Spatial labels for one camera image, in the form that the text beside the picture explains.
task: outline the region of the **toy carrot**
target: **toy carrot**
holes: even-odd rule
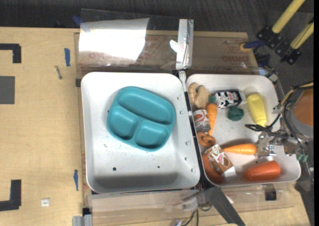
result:
[[[224,152],[254,155],[257,152],[257,146],[254,144],[239,144],[223,148]]]
[[[277,178],[280,175],[281,169],[278,162],[271,160],[249,168],[244,177],[249,181],[263,181]]]
[[[210,125],[210,130],[208,131],[208,134],[211,136],[211,134],[213,133],[216,116],[217,116],[217,105],[215,105],[214,103],[210,103],[209,105],[206,106],[206,111],[207,111],[209,125]]]
[[[224,178],[211,167],[207,155],[202,154],[201,158],[203,160],[204,170],[207,177],[214,183],[221,184],[224,181]]]

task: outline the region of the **yellow bottle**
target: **yellow bottle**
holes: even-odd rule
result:
[[[261,95],[257,93],[248,96],[247,103],[250,112],[253,115],[255,123],[257,125],[265,127],[267,123],[267,118],[263,98],[261,97]]]

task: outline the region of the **yellow pole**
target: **yellow pole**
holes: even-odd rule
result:
[[[315,29],[315,22],[308,24],[290,43],[291,48],[299,49],[299,47],[313,34]]]
[[[305,0],[293,0],[277,22],[273,25],[272,31],[274,33],[280,33],[304,2]]]

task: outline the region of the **toy food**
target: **toy food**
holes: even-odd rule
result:
[[[249,168],[244,177],[249,181],[264,181],[277,178],[281,169],[278,162],[271,160]]]
[[[238,107],[230,107],[227,118],[232,121],[239,121],[244,117],[244,110]]]
[[[255,155],[257,152],[257,146],[254,144],[239,144],[223,148],[223,150],[224,152]]]
[[[188,87],[188,97],[191,104],[195,104],[195,96],[197,94],[196,88],[198,87],[198,84],[196,82],[190,84]]]
[[[214,130],[216,116],[217,116],[217,105],[215,105],[214,103],[210,103],[209,105],[207,105],[206,111],[207,111],[209,125],[210,125],[210,130],[208,131],[208,134],[211,136]]]
[[[239,90],[219,91],[214,95],[214,99],[218,109],[237,106],[246,101],[245,94]]]
[[[267,118],[263,98],[261,97],[261,95],[256,93],[248,96],[247,103],[255,123],[257,125],[265,127],[267,123]]]
[[[196,132],[207,132],[210,130],[208,114],[206,110],[197,110],[193,113]]]
[[[217,173],[228,180],[237,176],[233,163],[231,163],[229,158],[218,144],[215,144],[213,147],[207,149],[204,154],[207,155],[212,168]]]
[[[204,165],[204,170],[207,175],[207,177],[212,180],[213,182],[217,184],[221,184],[224,181],[224,178],[218,174],[215,170],[210,165],[210,162],[208,160],[208,157],[206,154],[201,155],[203,165]]]
[[[198,137],[199,144],[207,148],[212,147],[216,144],[215,138],[205,134],[204,132],[198,132],[197,137]]]
[[[197,94],[195,95],[194,104],[197,106],[197,108],[205,109],[209,104],[209,97],[209,91],[204,86],[200,86],[198,88]]]

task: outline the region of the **teal object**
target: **teal object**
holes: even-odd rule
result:
[[[298,155],[297,155],[297,160],[300,161],[303,156],[304,156],[303,154],[298,154]]]
[[[216,102],[216,97],[210,96],[210,97],[208,98],[208,100],[209,100],[210,103],[215,103],[215,102]]]
[[[244,110],[237,106],[232,106],[229,108],[227,117],[232,121],[239,121],[244,117]]]
[[[302,162],[307,162],[307,159],[308,159],[308,155],[304,154],[303,158],[302,158]]]
[[[125,87],[115,97],[107,128],[116,139],[145,151],[163,147],[173,130],[175,109],[166,99],[138,87]]]

